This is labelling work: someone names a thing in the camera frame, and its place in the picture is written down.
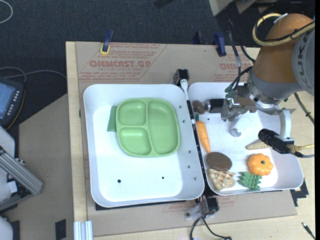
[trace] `toy carrot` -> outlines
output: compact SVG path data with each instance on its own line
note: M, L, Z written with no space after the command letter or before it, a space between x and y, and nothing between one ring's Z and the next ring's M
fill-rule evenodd
M196 121L196 129L198 132L200 143L203 145L204 149L210 153L210 142L209 142L209 136L207 132L206 125L203 121Z

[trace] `toy cookie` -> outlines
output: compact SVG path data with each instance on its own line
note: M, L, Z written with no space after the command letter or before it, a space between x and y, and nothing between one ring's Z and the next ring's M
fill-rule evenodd
M271 173L274 164L270 161L269 156L257 153L250 156L248 166L251 174L265 176Z
M208 170L209 178L217 191L234 186L236 184L233 178L234 174L234 172L214 170L212 168Z
M204 105L199 100L195 100L193 102L193 108L200 115L203 115L206 112L206 109L205 109Z
M211 152L206 156L206 161L210 168L217 171L228 171L232 167L232 161L225 154Z
M262 177L259 175L251 174L247 171L241 172L239 183L249 189L258 190L260 187L258 184L261 183Z

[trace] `wooden table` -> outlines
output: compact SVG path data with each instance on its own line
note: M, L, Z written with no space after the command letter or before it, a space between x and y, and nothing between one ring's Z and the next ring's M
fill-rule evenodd
M251 54L257 54L259 49L248 49ZM84 160L82 150L81 120L79 118L80 100L78 89L77 53L76 43L66 43L66 65L68 81L68 103L70 121L70 145L72 164L72 190L74 221L84 222L88 220L86 206L86 190L84 176ZM309 109L314 112L314 97L306 92L301 93L303 101ZM286 103L289 108L297 108L292 114L292 137L295 144L303 146L314 143L314 125L305 117L302 109L294 97L290 97ZM304 151L304 154L314 154L314 149ZM316 212L315 212L315 159L300 158L300 165L308 187L309 195L298 200L297 215L276 217L259 220L248 220L214 224L212 230L222 236L231 236L234 240L283 240L283 239L312 239L303 228L305 222L315 234ZM117 235L106 235L95 237L97 240L188 240L190 227L175 229L163 229L156 231L136 232ZM204 225L197 226L193 237L200 240L218 239L211 235Z

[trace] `cardboard sheet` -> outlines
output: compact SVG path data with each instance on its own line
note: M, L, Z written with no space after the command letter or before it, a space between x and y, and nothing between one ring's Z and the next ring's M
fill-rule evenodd
M90 191L88 142L83 94L93 84L167 84L177 69L188 69L189 85L197 82L232 82L238 74L231 46L219 57L213 45L111 43L108 56L100 55L101 43L76 42L81 131L88 219L95 236L188 227L185 210L194 200L96 210ZM242 70L251 66L238 47ZM289 190L218 196L220 211L208 223L291 216L296 209Z
M21 240L62 239L59 234L73 239L69 132L67 95L19 125L19 157L43 182L39 194L4 214L11 222L19 221Z

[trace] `screen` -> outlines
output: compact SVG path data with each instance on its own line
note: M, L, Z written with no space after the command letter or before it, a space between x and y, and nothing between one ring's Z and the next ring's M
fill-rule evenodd
M0 119L5 117L16 88L0 82Z

